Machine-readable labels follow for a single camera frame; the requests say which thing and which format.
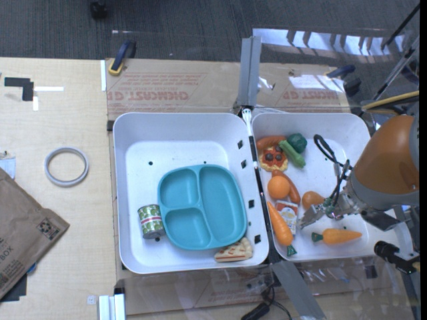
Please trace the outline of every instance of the blue and yellow clamp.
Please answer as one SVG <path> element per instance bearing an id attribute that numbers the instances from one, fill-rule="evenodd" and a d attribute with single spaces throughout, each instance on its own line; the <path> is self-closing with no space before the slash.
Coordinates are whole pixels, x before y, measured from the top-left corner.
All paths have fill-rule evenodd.
<path id="1" fill-rule="evenodd" d="M 119 52 L 117 52 L 117 55 L 115 56 L 115 59 L 111 62 L 108 73 L 113 76 L 118 76 L 121 73 L 121 70 L 123 69 L 123 63 L 126 56 L 126 53 L 129 52 L 129 55 L 127 58 L 134 58 L 135 52 L 136 52 L 136 42 L 126 40 L 121 45 Z"/>

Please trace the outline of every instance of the orange ball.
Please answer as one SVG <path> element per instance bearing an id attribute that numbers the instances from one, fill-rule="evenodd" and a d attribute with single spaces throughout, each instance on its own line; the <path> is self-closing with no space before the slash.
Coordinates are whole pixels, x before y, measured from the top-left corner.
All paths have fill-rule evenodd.
<path id="1" fill-rule="evenodd" d="M 291 186 L 289 181 L 280 175 L 272 177 L 267 184 L 268 194 L 274 199 L 283 199 L 289 195 Z"/>

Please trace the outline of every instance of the white ring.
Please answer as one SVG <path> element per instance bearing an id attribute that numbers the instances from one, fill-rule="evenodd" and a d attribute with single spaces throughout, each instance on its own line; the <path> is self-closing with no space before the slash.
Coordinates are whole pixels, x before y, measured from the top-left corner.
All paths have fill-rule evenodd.
<path id="1" fill-rule="evenodd" d="M 85 168 L 83 170 L 83 173 L 80 176 L 78 176 L 76 179 L 68 180 L 68 181 L 59 180 L 59 179 L 56 179 L 54 176 L 52 176 L 52 174 L 50 173 L 49 164 L 50 164 L 51 160 L 56 155 L 58 155 L 60 153 L 77 154 L 79 157 L 81 157 L 81 159 L 85 163 Z M 80 149 L 77 149 L 75 147 L 60 147 L 60 148 L 50 152 L 50 154 L 48 154 L 48 156 L 46 156 L 46 159 L 45 159 L 46 176 L 49 178 L 49 180 L 52 183 L 54 183 L 55 185 L 61 186 L 61 187 L 70 187 L 70 186 L 74 186 L 74 185 L 80 183 L 86 177 L 88 171 L 89 171 L 89 161 L 87 160 L 87 156 Z"/>

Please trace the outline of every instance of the blue divided plate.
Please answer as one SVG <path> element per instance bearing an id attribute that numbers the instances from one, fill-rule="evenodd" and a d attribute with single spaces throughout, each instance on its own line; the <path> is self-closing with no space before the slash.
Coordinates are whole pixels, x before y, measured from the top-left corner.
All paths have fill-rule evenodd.
<path id="1" fill-rule="evenodd" d="M 218 165 L 174 169 L 159 182 L 158 203 L 169 240 L 182 249 L 204 250 L 239 241 L 246 210 L 236 179 Z"/>

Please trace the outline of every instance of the green vegetable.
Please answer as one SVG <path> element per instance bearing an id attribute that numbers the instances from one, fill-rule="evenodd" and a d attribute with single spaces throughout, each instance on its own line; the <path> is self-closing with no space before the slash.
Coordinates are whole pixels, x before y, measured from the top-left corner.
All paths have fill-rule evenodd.
<path id="1" fill-rule="evenodd" d="M 300 133 L 292 134 L 286 140 L 299 154 L 304 152 L 307 147 L 307 140 Z"/>
<path id="2" fill-rule="evenodd" d="M 279 147 L 282 148 L 286 157 L 288 157 L 295 166 L 302 168 L 306 165 L 304 158 L 288 143 L 288 140 L 280 141 Z"/>

